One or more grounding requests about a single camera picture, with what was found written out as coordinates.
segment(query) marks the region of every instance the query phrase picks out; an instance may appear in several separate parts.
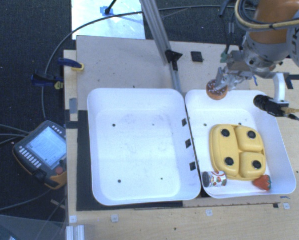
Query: wooden board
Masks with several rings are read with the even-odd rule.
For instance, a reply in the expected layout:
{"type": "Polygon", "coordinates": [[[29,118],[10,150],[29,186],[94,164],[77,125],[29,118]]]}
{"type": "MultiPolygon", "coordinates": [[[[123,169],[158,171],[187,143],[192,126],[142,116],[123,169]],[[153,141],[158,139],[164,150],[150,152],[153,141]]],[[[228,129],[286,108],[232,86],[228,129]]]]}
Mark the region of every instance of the wooden board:
{"type": "MultiPolygon", "coordinates": [[[[211,44],[200,44],[207,49],[211,44]]],[[[223,47],[214,51],[211,61],[219,63],[223,47]]],[[[66,51],[65,57],[75,58],[75,52],[66,51]]],[[[287,60],[280,72],[299,75],[299,69],[287,60]]],[[[77,98],[77,73],[65,67],[65,105],[77,98]]],[[[274,94],[271,80],[258,79],[258,87],[250,82],[250,88],[269,96],[274,94]]],[[[293,81],[294,90],[286,91],[290,106],[299,108],[299,81],[293,81]]],[[[77,120],[77,114],[71,114],[77,120]]],[[[184,208],[156,210],[76,211],[77,137],[76,129],[67,132],[68,160],[68,217],[71,225],[85,225],[86,239],[299,239],[299,122],[287,118],[278,119],[282,137],[294,170],[297,187],[288,196],[262,196],[216,200],[198,198],[184,202],[184,208]],[[119,222],[111,221],[112,215],[119,222]]]]}

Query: white bracket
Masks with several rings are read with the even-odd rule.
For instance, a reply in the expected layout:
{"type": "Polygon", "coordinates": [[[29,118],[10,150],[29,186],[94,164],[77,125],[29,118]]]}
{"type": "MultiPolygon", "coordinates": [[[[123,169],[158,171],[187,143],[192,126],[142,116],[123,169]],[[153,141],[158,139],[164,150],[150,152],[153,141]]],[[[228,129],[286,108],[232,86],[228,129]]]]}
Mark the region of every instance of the white bracket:
{"type": "Polygon", "coordinates": [[[285,77],[284,73],[276,73],[273,77],[275,87],[275,97],[273,101],[277,104],[285,104],[285,77]]]}
{"type": "Polygon", "coordinates": [[[66,227],[66,240],[85,240],[84,225],[67,226],[66,227]]]}

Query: yellow plastic object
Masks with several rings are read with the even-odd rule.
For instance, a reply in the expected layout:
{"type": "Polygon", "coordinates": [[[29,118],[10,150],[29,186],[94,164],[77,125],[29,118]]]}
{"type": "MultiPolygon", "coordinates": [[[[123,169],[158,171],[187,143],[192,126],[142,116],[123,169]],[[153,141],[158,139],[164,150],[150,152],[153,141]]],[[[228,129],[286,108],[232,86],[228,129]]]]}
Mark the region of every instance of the yellow plastic object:
{"type": "Polygon", "coordinates": [[[235,133],[237,136],[238,148],[241,151],[262,152],[264,149],[263,140],[260,134],[254,129],[238,126],[235,128],[235,133]]]}
{"type": "Polygon", "coordinates": [[[234,128],[231,125],[217,125],[211,130],[210,139],[212,140],[212,153],[215,154],[211,155],[214,170],[226,172],[228,178],[236,177],[239,174],[240,159],[234,128]],[[229,136],[224,137],[222,131],[228,131],[229,136]],[[233,160],[231,166],[226,164],[227,158],[233,160]]]}
{"type": "Polygon", "coordinates": [[[63,89],[63,88],[64,88],[64,83],[58,81],[58,82],[54,85],[54,88],[55,88],[56,90],[63,89]]]}
{"type": "Polygon", "coordinates": [[[266,155],[261,135],[241,125],[218,124],[210,131],[209,149],[215,171],[228,179],[252,181],[264,175],[266,155]]]}
{"type": "Polygon", "coordinates": [[[78,68],[78,67],[72,67],[71,70],[73,70],[73,71],[77,71],[77,72],[82,72],[82,71],[84,71],[84,69],[85,69],[84,64],[83,64],[83,63],[80,63],[80,64],[81,64],[81,68],[78,68]]]}
{"type": "Polygon", "coordinates": [[[239,169],[243,178],[258,179],[266,170],[265,156],[262,153],[243,152],[239,156],[239,169]]]}

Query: metal bracket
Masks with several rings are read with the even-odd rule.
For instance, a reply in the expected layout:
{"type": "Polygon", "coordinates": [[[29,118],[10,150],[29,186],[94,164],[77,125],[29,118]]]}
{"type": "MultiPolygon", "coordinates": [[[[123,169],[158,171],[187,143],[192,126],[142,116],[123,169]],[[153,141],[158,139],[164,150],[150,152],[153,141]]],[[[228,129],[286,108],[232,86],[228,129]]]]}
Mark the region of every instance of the metal bracket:
{"type": "Polygon", "coordinates": [[[163,60],[164,65],[169,63],[169,70],[171,73],[173,87],[178,92],[182,93],[180,76],[178,74],[177,60],[171,60],[168,62],[166,55],[167,51],[172,51],[171,44],[166,33],[160,11],[155,0],[139,0],[147,20],[151,34],[154,37],[157,49],[160,57],[163,60]]]}
{"type": "Polygon", "coordinates": [[[299,80],[299,74],[286,74],[285,76],[285,83],[287,86],[287,89],[289,90],[293,90],[293,84],[292,84],[292,80],[299,80]]]}
{"type": "Polygon", "coordinates": [[[84,225],[67,226],[66,227],[66,240],[85,240],[84,225]]]}
{"type": "Polygon", "coordinates": [[[183,56],[183,54],[172,51],[172,50],[167,50],[165,52],[165,55],[166,55],[168,63],[172,63],[173,70],[179,71],[178,61],[183,56]]]}
{"type": "Polygon", "coordinates": [[[288,103],[285,101],[285,74],[276,73],[273,77],[274,87],[275,87],[275,96],[273,101],[277,104],[288,103]]]}

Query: strawberry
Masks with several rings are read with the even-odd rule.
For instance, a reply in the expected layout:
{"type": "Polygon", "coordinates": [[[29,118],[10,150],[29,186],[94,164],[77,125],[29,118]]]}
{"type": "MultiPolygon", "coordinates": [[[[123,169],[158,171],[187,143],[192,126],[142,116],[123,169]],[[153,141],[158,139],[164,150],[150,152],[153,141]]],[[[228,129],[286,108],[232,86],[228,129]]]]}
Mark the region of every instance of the strawberry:
{"type": "Polygon", "coordinates": [[[255,179],[253,185],[261,190],[269,191],[272,187],[271,177],[269,175],[263,175],[262,177],[255,179]]]}

